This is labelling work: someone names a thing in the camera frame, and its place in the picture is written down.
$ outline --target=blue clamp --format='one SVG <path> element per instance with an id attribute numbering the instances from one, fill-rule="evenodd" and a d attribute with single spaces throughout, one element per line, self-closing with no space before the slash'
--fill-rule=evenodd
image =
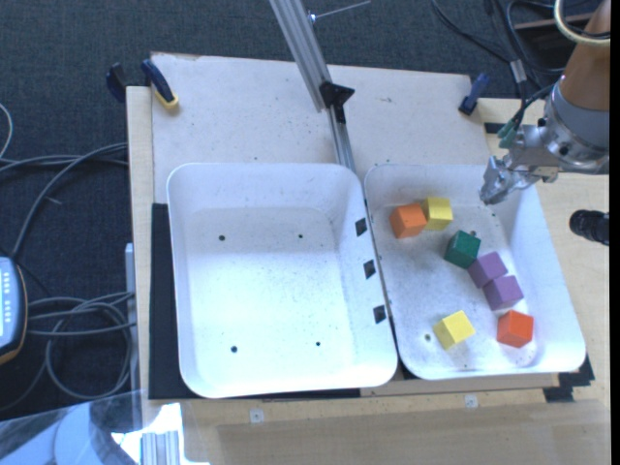
<path id="1" fill-rule="evenodd" d="M 140 68 L 155 86 L 155 97 L 166 109 L 173 109 L 178 104 L 178 97 L 172 92 L 161 71 L 149 59 L 143 60 Z"/>
<path id="2" fill-rule="evenodd" d="M 472 91 L 463 99 L 458 109 L 466 115 L 471 115 L 478 104 L 478 98 L 481 97 L 481 94 L 486 86 L 488 86 L 489 81 L 490 79 L 486 74 L 480 74 L 474 81 L 474 84 L 472 84 Z"/>

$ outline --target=hole in bin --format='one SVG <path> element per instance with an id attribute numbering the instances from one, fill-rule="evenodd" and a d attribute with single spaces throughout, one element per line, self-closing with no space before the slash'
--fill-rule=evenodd
<path id="1" fill-rule="evenodd" d="M 364 264 L 364 273 L 366 274 L 366 279 L 375 274 L 377 269 L 375 268 L 375 261 L 369 260 Z"/>
<path id="2" fill-rule="evenodd" d="M 368 225 L 366 224 L 366 219 L 359 219 L 356 222 L 356 233 L 358 236 L 361 236 L 366 231 L 368 231 Z"/>
<path id="3" fill-rule="evenodd" d="M 375 324 L 384 321 L 388 317 L 386 314 L 386 307 L 384 305 L 376 306 L 372 309 L 372 313 L 375 316 Z"/>

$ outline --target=wooden table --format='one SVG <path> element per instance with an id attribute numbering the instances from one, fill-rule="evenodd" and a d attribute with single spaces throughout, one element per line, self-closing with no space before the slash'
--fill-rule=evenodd
<path id="1" fill-rule="evenodd" d="M 155 201 L 152 119 L 153 109 L 159 107 L 153 106 L 153 98 L 148 88 L 128 88 L 142 388 L 148 381 L 150 223 Z M 475 119 L 480 124 L 482 120 L 505 122 L 517 107 L 516 100 L 481 99 L 476 114 L 480 117 Z M 542 104 L 535 104 L 527 110 L 525 122 L 536 122 L 541 112 Z M 487 141 L 491 152 L 498 152 L 496 138 L 487 135 Z M 564 447 L 560 455 L 574 459 L 558 463 L 580 463 L 578 458 L 584 457 L 603 463 L 597 459 L 605 460 L 610 450 L 609 250 L 572 234 L 568 220 L 580 208 L 608 209 L 608 185 L 608 176 L 562 174 L 557 182 L 538 187 L 596 376 L 591 386 L 574 389 L 576 403 L 546 403 L 542 388 L 558 386 L 557 374 L 442 382 L 395 377 L 384 387 L 365 389 L 360 398 L 346 400 L 185 400 L 187 456 L 218 464 L 344 463 L 353 458 L 356 463 L 388 463 L 378 458 L 384 455 L 396 460 L 390 463 L 398 463 L 408 456 L 413 460 L 411 453 L 421 443 L 414 434 L 421 433 L 431 454 L 441 458 L 438 463 L 464 463 L 465 455 L 480 462 L 491 452 L 505 452 L 503 463 L 512 463 L 519 453 L 521 463 L 547 463 L 540 461 L 547 445 Z M 145 420 L 166 403 L 148 400 L 144 393 Z M 434 422 L 436 431 L 425 426 L 425 421 Z M 469 429 L 468 439 L 461 445 L 469 454 L 459 456 L 455 448 L 443 443 L 452 440 L 457 446 L 464 427 Z M 489 436 L 495 433 L 513 436 L 523 446 L 489 445 Z M 547 437 L 534 439 L 541 433 Z M 589 443 L 585 447 L 584 436 Z"/>

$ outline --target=black knob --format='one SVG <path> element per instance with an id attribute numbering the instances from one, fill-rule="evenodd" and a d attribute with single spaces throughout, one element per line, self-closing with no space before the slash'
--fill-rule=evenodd
<path id="1" fill-rule="evenodd" d="M 578 210 L 571 216 L 570 226 L 576 235 L 609 246 L 609 212 Z"/>

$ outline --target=white plastic bin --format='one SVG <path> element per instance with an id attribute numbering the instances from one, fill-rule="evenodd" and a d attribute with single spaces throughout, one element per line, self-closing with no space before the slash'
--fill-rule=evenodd
<path id="1" fill-rule="evenodd" d="M 180 370 L 209 398 L 363 388 L 397 355 L 361 184 L 328 164 L 168 181 Z"/>
<path id="2" fill-rule="evenodd" d="M 478 190 L 484 166 L 384 165 L 371 170 L 364 188 L 398 351 L 423 379 L 573 371 L 585 342 L 535 187 L 485 206 Z M 448 198 L 453 221 L 443 231 L 396 239 L 389 215 L 427 197 Z M 534 338 L 522 348 L 496 341 L 497 321 L 467 270 L 444 259 L 457 231 L 475 232 L 479 255 L 496 251 L 525 294 L 513 309 L 534 317 Z M 476 334 L 444 350 L 432 327 L 463 310 Z"/>

